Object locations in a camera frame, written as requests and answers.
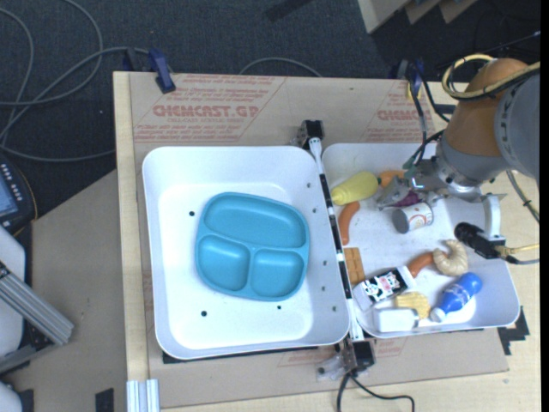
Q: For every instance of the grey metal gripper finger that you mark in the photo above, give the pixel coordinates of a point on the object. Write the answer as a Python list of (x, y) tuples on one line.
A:
[(437, 196), (393, 193)]

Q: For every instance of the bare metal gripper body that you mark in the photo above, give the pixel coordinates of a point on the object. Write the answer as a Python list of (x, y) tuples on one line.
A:
[(431, 176)]

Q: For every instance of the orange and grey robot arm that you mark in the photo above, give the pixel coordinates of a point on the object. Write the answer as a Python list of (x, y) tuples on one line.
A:
[(476, 118)]

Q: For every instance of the orange carrot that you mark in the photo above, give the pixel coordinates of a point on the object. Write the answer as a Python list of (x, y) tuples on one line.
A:
[(388, 176)]

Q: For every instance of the purple grapes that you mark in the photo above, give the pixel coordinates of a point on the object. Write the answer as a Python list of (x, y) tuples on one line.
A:
[(414, 198)]

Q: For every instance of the white can with grey lid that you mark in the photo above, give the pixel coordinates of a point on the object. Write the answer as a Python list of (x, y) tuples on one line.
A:
[(416, 218)]

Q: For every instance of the yellow mustard bottle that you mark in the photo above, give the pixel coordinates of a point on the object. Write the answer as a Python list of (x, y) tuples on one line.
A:
[(356, 187)]

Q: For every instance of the white plastic tray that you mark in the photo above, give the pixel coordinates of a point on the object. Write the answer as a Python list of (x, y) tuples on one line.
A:
[(386, 247), (171, 247)]

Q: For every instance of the orange sausage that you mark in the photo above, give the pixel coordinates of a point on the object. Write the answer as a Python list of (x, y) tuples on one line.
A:
[(420, 263), (345, 221)]

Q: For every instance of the thin black and white rod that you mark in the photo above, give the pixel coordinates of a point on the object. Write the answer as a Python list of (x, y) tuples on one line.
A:
[(330, 213)]

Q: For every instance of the beige croissant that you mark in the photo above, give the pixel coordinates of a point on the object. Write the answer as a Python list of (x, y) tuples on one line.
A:
[(452, 262)]

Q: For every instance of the brown biscuit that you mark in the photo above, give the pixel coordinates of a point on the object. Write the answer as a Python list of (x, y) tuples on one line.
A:
[(354, 265)]

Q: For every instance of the cow print milk carton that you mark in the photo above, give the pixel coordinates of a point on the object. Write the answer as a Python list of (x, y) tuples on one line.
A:
[(381, 288)]

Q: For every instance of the blue and white bottle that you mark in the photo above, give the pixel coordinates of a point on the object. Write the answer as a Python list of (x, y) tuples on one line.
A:
[(456, 294)]

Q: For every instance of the blue divided plate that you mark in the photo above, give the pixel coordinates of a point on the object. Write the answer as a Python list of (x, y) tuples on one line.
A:
[(251, 247)]

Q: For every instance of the brown cardboard board red print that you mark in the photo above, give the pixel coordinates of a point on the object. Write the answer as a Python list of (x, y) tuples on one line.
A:
[(257, 110)]

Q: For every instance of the black cylinder on white bracket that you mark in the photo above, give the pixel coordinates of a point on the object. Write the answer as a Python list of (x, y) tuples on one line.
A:
[(472, 235)]

